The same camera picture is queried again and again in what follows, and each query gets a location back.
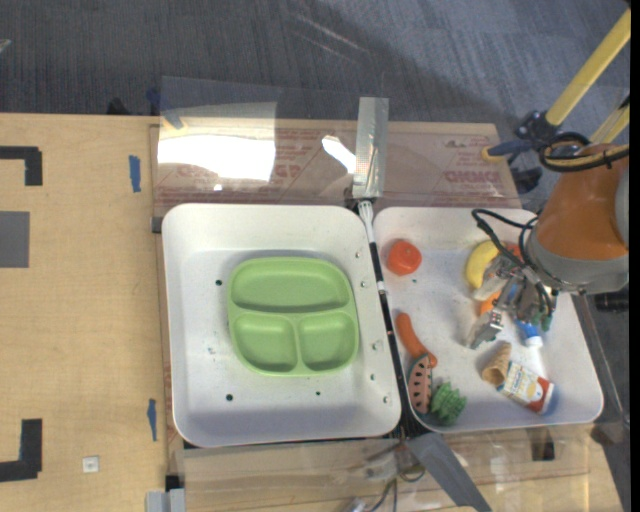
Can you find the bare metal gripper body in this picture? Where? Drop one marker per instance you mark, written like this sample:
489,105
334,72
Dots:
525,297

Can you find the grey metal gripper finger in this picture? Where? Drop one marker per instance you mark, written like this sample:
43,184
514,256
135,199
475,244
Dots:
486,330
492,285

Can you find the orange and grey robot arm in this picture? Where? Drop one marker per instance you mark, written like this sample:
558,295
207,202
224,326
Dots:
580,220

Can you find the orange carrot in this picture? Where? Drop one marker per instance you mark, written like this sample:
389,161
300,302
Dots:
487,304

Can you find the yellow banana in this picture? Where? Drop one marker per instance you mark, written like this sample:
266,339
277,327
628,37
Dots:
477,262

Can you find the tan ice cream cone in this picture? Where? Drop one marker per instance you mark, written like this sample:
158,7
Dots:
497,365

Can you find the white bottle blue cap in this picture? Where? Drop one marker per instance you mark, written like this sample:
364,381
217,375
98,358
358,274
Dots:
531,337

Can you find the white plastic tray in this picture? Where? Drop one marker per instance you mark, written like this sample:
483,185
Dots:
200,325
440,300

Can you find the white carton red end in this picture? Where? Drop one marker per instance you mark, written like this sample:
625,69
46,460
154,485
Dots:
525,387

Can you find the orange sausage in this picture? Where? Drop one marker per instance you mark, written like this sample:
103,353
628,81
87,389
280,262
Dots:
410,337

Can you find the green toy lettuce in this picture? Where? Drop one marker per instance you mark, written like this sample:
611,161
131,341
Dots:
446,404

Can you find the toy watermelon slice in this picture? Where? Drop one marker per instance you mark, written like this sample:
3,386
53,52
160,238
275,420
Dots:
420,382

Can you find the orange toy tomato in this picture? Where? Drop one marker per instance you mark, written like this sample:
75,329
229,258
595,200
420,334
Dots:
403,257

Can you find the thin black and white rod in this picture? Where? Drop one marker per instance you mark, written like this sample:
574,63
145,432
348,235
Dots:
378,272

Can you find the green divided plate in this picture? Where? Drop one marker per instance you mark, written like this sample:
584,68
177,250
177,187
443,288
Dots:
292,315

